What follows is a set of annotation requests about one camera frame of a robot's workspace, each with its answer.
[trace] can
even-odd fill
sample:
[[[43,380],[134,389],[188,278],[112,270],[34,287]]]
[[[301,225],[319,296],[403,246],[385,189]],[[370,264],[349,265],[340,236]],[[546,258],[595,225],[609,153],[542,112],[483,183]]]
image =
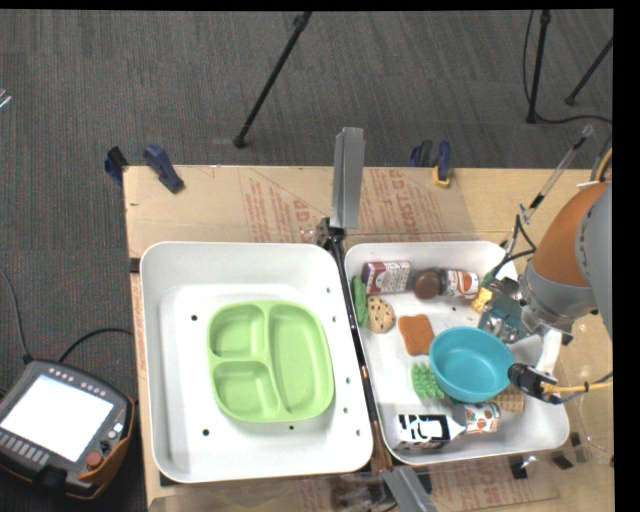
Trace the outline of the can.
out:
[[[465,421],[467,434],[491,434],[500,428],[500,407],[493,402],[479,404],[456,404],[454,418]]]

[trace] white screen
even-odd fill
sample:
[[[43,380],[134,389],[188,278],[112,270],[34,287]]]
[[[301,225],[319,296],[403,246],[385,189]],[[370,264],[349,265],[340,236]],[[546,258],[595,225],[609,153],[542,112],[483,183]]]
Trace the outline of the white screen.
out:
[[[40,375],[0,427],[76,462],[113,404]]]

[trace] toy cookie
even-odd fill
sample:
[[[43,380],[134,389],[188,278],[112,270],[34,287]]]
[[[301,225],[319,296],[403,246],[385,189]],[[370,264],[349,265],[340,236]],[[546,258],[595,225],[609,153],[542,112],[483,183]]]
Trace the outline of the toy cookie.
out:
[[[427,315],[421,313],[416,316],[401,316],[398,319],[398,329],[410,355],[429,354],[435,334]]]
[[[391,305],[381,297],[367,297],[367,329],[377,333],[387,332],[396,322]]]

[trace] bottle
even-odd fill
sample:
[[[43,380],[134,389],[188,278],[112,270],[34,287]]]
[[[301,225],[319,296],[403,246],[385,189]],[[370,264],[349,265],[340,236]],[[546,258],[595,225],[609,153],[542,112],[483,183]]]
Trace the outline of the bottle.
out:
[[[478,276],[464,270],[432,268],[420,272],[413,280],[413,293],[419,299],[438,295],[475,299],[478,292]]]

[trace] green toy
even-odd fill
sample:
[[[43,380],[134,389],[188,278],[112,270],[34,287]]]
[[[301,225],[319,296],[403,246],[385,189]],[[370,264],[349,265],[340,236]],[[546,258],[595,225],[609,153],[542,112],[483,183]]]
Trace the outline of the green toy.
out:
[[[353,307],[358,325],[364,327],[367,320],[369,320],[369,313],[367,312],[367,291],[362,279],[358,276],[354,276],[351,280],[351,295],[353,297]]]
[[[444,391],[436,383],[433,370],[424,363],[413,363],[411,367],[411,381],[413,389],[420,398],[444,398]]]

